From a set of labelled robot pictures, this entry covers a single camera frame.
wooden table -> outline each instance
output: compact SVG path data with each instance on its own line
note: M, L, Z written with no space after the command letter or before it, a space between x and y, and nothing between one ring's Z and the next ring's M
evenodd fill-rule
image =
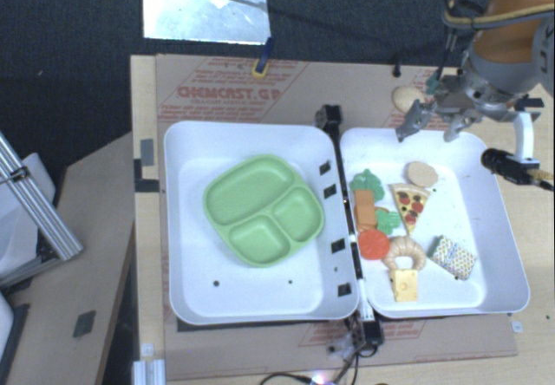
M333 79L335 70L326 75L325 64L322 81ZM361 97L368 94L345 94L349 87L349 78L358 74L368 77L372 72L382 72L381 67L368 68L364 65L342 65L344 78L348 79L343 87L324 91L327 97L335 95L349 115L349 121L355 125L366 126L362 112L357 110ZM317 77L312 82L318 83ZM132 58L132 87L134 106L134 158L139 160L141 146L145 139L157 137L157 122L153 109L157 106L156 67L151 56ZM394 87L384 88L381 96L390 94ZM541 88L535 88L531 96L538 96L546 101L541 117L535 123L535 154L542 162L542 168L553 172L553 100ZM314 106L330 102L313 100ZM296 109L290 106L280 112L273 108L266 117L269 121L287 122L290 116L295 122ZM489 147L512 151L515 145L513 127L489 120L473 126L470 132L478 135ZM151 152L157 155L157 142L149 141ZM140 168L144 180L156 180L159 177L158 162L153 159ZM531 186L515 186L502 179L500 189L510 218L513 232L519 247L519 253L525 266L530 284L531 300L528 306L514 315L512 320L520 323L522 332L516 334L519 354L512 357L465 360L461 362L431 362L409 365L381 366L364 368L359 371L358 383L402 384L468 384L468 383L503 383L521 384L527 382L551 383L555 381L555 366L552 361L555 352L555 305L553 302L553 194ZM142 347L141 359L150 361L163 359L164 328L162 309L162 275L160 266L160 200L155 192L144 192L137 196L136 232L137 232L137 276L139 295L139 327ZM256 384L264 375L225 377L209 380L189 380L168 382L172 385L211 384ZM291 383L288 379L275 379L271 382Z
M57 209L84 250L9 296L29 314L8 385L102 383L133 254L130 134L68 168Z

toy bread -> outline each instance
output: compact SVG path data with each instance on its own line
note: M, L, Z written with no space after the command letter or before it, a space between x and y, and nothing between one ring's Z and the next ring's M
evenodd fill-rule
M426 253L408 236L392 238L388 255L382 261L390 270L396 270L395 259L402 256L413 259L413 270L419 271L426 264Z

hinged white tray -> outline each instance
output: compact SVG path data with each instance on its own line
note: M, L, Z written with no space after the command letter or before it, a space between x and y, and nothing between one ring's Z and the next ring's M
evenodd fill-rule
M184 121L168 129L164 147L170 302L179 318L193 324L329 320L355 310L358 289L336 157L324 132L308 126ZM265 268L239 259L203 209L210 182L259 154L274 154L297 170L325 217L320 235Z
M328 320L355 310L359 293L336 156L323 131L183 121L168 129L164 146L170 302L179 318L192 324ZM392 129L357 128L343 135L341 148L347 181L369 168L388 193L380 206L392 211L387 184L406 181L403 168L411 161L433 166L440 180L413 238L428 251L435 237L451 236L478 257L464 282L428 260L419 271L419 299L410 303L395 302L381 261L363 259L366 293L375 310L405 318L511 312L526 306L526 276L497 181L480 164L485 146L479 139L461 134L445 143L442 133L422 131L400 144ZM220 174L264 153L298 171L321 202L325 223L320 235L294 256L257 268L225 245L204 214L202 198ZM329 168L321 174L323 166ZM336 194L329 195L331 186ZM405 232L399 227L394 234Z

dark carpet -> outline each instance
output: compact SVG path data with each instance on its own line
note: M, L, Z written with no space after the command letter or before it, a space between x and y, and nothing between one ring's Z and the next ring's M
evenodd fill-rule
M272 56L438 65L441 0L268 0ZM131 129L129 56L256 56L260 47L142 36L142 0L0 0L0 131L62 169ZM459 54L449 64L457 65Z

metal rod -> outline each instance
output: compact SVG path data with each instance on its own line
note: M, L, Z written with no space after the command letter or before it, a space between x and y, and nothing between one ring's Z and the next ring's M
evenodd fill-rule
M26 264L22 264L19 268L13 270L9 274L0 277L0 290L9 288L14 284L18 284L23 280L33 277L39 272L46 271L51 266L61 263L59 258L51 258L50 260L42 261L42 258L33 258Z
M12 179L12 176L22 167L23 163L16 152L0 133L0 175L35 221L58 257L62 260L72 258L82 250L81 243L63 223L32 177Z

